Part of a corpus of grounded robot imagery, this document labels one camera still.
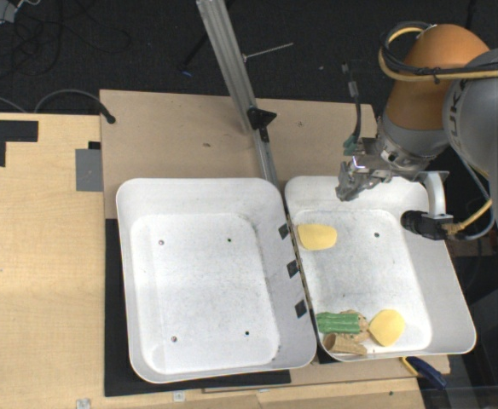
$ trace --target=black cable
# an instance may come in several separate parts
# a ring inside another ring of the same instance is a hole
[[[77,6],[77,10],[68,16],[64,13],[65,8],[63,0],[49,0],[48,3],[51,4],[51,7],[49,4],[44,13],[44,18],[33,15],[30,12],[40,10],[43,7],[43,2],[38,6],[29,7],[23,5],[20,8],[14,19],[14,37],[17,40],[16,44],[8,53],[0,55],[0,59],[9,58],[10,60],[10,68],[0,74],[0,80],[14,73],[34,77],[42,76],[51,71],[60,59],[61,45],[63,44],[65,32],[70,32],[91,48],[97,49],[103,53],[117,54],[126,51],[131,46],[131,35],[128,32],[101,23],[89,13],[89,10],[95,6],[98,0],[89,0],[87,3],[82,2],[81,0],[72,1]],[[86,16],[98,26],[120,32],[125,37],[124,42],[120,47],[115,48],[106,48],[102,47],[100,44],[91,42],[66,23],[66,21],[75,20],[80,16]],[[55,29],[55,32],[49,31],[49,27],[51,26]],[[49,47],[54,46],[55,49],[51,60],[47,63],[43,63],[43,54]],[[34,62],[38,62],[41,65],[41,68],[30,70],[28,66]]]
[[[226,2],[226,9],[230,9],[230,7],[234,4],[235,1],[236,0],[227,0],[227,2]],[[192,50],[190,50],[190,52],[188,53],[187,57],[184,58],[184,60],[177,66],[177,69],[181,73],[186,74],[186,75],[190,75],[190,73],[188,72],[188,64],[190,64],[190,62],[192,61],[192,59],[198,54],[198,52],[204,46],[204,44],[207,43],[208,39],[209,39],[209,36],[207,35],[207,33],[205,33],[200,38],[200,40],[198,41],[198,43],[196,43],[196,45],[193,46]]]
[[[352,139],[354,142],[356,142],[359,139],[359,136],[361,135],[361,121],[362,121],[362,112],[361,112],[361,101],[359,99],[359,89],[357,88],[357,83],[353,78],[353,71],[351,70],[350,66],[344,62],[342,64],[342,72],[344,74],[348,75],[348,88],[350,89],[350,96],[353,98],[353,101],[355,102],[355,108],[356,108],[356,125],[353,130],[353,133],[351,134]]]
[[[483,258],[483,252],[482,252],[482,240],[477,239],[477,261],[472,265],[471,268],[471,273],[470,273],[470,278],[469,280],[465,280],[464,283],[464,293],[465,295],[468,295],[470,293],[470,290],[472,286],[474,285],[474,282],[478,278],[478,274],[480,273],[480,267],[482,265],[482,258]]]
[[[19,107],[18,105],[16,105],[15,103],[13,103],[10,100],[7,100],[7,99],[0,97],[0,101],[2,101],[3,103],[6,103],[7,105],[12,106],[14,109],[17,109],[20,112],[27,113],[27,111],[25,109],[23,109],[22,107]]]
[[[90,99],[92,99],[96,102],[98,109],[99,109],[99,112],[101,114],[103,114],[103,116],[105,117],[105,119],[107,120],[107,122],[109,124],[116,123],[116,118],[107,110],[105,105],[103,105],[103,103],[101,103],[101,101],[95,95],[93,95],[89,92],[86,92],[86,91],[82,91],[80,89],[59,89],[57,91],[54,91],[54,92],[48,94],[37,103],[37,105],[35,106],[34,112],[37,113],[38,110],[41,108],[41,106],[44,103],[49,101],[52,97],[55,97],[55,96],[60,95],[60,94],[77,94],[77,95],[84,95],[86,97],[89,97]]]
[[[277,9],[280,9],[280,10],[284,10],[284,11],[287,11],[287,12],[299,12],[301,10],[305,10],[308,6],[310,6],[313,2],[316,2],[317,0],[304,0],[305,1],[305,4],[304,5],[299,5],[297,6],[296,8],[284,8],[282,6],[280,6],[279,4],[277,3],[272,3],[272,2],[269,2],[268,0],[257,0],[258,2],[262,2],[262,3],[266,3],[270,6],[273,6]]]
[[[467,21],[465,23],[465,28],[470,31],[472,27],[472,17],[477,10],[477,0],[469,0],[469,6],[467,8]]]
[[[395,72],[407,72],[410,74],[415,74],[418,76],[437,76],[440,74],[463,74],[465,72],[475,72],[476,71],[496,71],[498,70],[498,62],[484,63],[478,66],[464,66],[462,68],[429,68],[429,67],[418,67],[410,66],[399,60],[393,52],[390,50],[390,40],[397,32],[407,27],[415,27],[425,31],[433,25],[429,23],[424,23],[422,21],[404,21],[398,23],[390,31],[385,34],[381,39],[381,51],[384,57],[384,62],[392,71]]]

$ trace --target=black clip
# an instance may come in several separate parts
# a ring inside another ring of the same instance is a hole
[[[252,129],[260,132],[260,139],[263,142],[269,142],[268,130],[266,127],[274,121],[274,118],[277,117],[277,113],[263,111],[257,107],[250,107],[247,109],[247,117],[249,118]]]

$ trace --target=yellow sponge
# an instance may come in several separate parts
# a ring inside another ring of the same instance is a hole
[[[404,318],[394,309],[380,310],[368,325],[376,342],[384,347],[393,345],[404,332]]]
[[[307,250],[324,250],[336,244],[336,229],[323,224],[300,224],[298,237]]]

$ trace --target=yellow cable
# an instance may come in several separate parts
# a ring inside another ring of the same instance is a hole
[[[401,358],[401,362],[404,366],[406,366],[406,369],[409,370],[412,374],[414,374],[415,376],[419,376],[420,374],[415,370],[415,368],[413,366],[411,366],[408,361],[406,360],[406,356],[403,356]]]
[[[391,35],[391,37],[388,40],[388,44],[391,44],[393,40],[396,38],[400,37],[401,35],[405,33],[410,33],[410,32],[423,32],[424,29],[421,29],[420,27],[405,27],[403,29],[399,29],[395,33]],[[423,75],[417,75],[417,74],[401,74],[398,72],[393,72],[385,63],[384,55],[382,48],[379,49],[378,52],[378,63],[379,67],[382,69],[382,71],[389,76],[390,78],[394,78],[396,80],[400,80],[402,82],[434,82],[437,79],[439,80],[454,80],[458,78],[498,78],[498,70],[493,70],[493,71],[475,71],[475,72],[454,72],[450,74],[423,74]]]
[[[482,206],[474,214],[469,216],[465,221],[457,222],[457,223],[451,222],[451,223],[444,224],[443,229],[446,230],[446,232],[448,232],[448,235],[455,235],[456,233],[465,229],[470,224],[474,223],[483,214],[485,214],[486,210],[488,210],[490,208],[490,206],[491,206],[491,199],[489,199],[486,203],[484,203],[484,206]]]

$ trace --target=brown object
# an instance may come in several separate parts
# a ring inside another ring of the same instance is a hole
[[[461,68],[489,50],[467,29],[443,24],[420,34],[408,52],[405,64],[417,67]],[[385,114],[397,126],[410,130],[440,130],[443,127],[443,99],[449,81],[402,82],[393,85]]]
[[[329,333],[323,339],[323,347],[331,353],[352,353],[364,356],[367,348],[351,339],[343,337],[340,333]]]
[[[370,333],[368,331],[362,331],[360,333],[357,333],[356,335],[349,333],[339,333],[338,336],[342,337],[343,339],[353,341],[354,343],[363,343],[370,338]]]

